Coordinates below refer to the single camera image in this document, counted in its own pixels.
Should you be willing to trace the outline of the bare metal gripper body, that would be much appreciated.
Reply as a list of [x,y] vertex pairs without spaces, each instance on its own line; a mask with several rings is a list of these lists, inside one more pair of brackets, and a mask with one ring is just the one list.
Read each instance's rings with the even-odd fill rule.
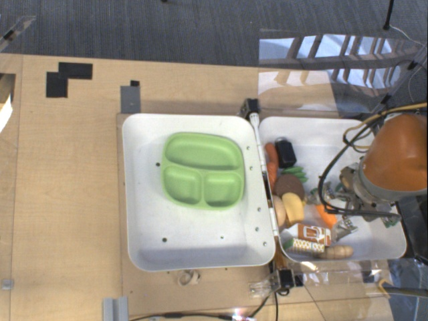
[[401,216],[393,211],[399,193],[372,184],[364,175],[360,165],[345,167],[340,172],[342,193],[349,201],[348,214],[354,211],[365,221],[380,218],[383,222],[401,222]]

